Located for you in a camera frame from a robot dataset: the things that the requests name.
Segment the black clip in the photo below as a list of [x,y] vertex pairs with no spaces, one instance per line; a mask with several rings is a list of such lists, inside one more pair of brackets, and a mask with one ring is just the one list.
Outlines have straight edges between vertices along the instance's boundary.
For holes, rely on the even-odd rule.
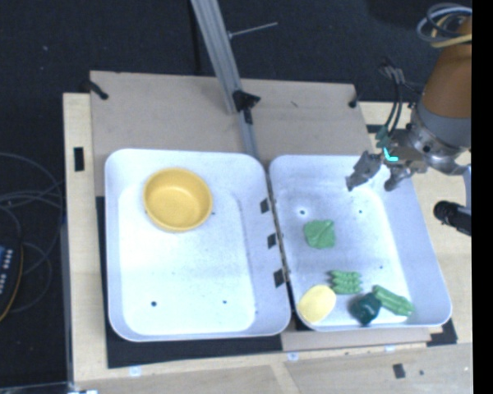
[[232,97],[233,97],[233,102],[236,105],[237,112],[243,111],[243,115],[245,116],[245,122],[247,124],[252,124],[251,109],[258,102],[260,102],[261,98],[259,96],[248,94],[247,92],[243,92],[242,90],[236,90],[232,94]]

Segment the table surface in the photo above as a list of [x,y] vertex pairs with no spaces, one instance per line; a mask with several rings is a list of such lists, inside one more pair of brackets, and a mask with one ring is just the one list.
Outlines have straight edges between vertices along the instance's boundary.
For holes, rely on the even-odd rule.
[[[95,196],[103,192],[99,183],[104,178],[105,157],[121,147],[241,152],[242,146],[236,119],[224,111],[215,78],[110,72],[92,72],[91,77],[110,95],[109,103],[95,94],[63,95],[71,380],[75,389],[155,392],[160,384],[161,392],[252,392],[255,388],[257,392],[308,393],[332,387],[351,393],[376,392],[377,387],[388,392],[409,388],[410,392],[428,388],[433,388],[430,392],[469,392],[471,237],[442,226],[432,213],[441,199],[464,204],[465,187],[461,178],[434,170],[418,174],[412,181],[452,300],[456,344],[426,346],[442,327],[378,332],[370,337],[355,332],[310,335],[291,331],[282,335],[283,352],[108,369],[95,212]],[[254,108],[254,121],[264,165],[282,153],[361,154],[363,149],[373,150],[366,124],[383,123],[390,110],[390,103],[372,102],[349,109],[351,85],[270,80],[242,83],[246,92],[262,97]],[[145,120],[135,127],[142,118]],[[205,120],[194,126],[193,121],[202,118]],[[149,125],[157,119],[162,120],[161,131],[141,132],[151,130]],[[404,115],[400,126],[407,120]],[[215,139],[209,139],[209,133]],[[83,148],[84,153],[84,167],[79,171],[75,148]],[[458,161],[470,163],[470,153]]]

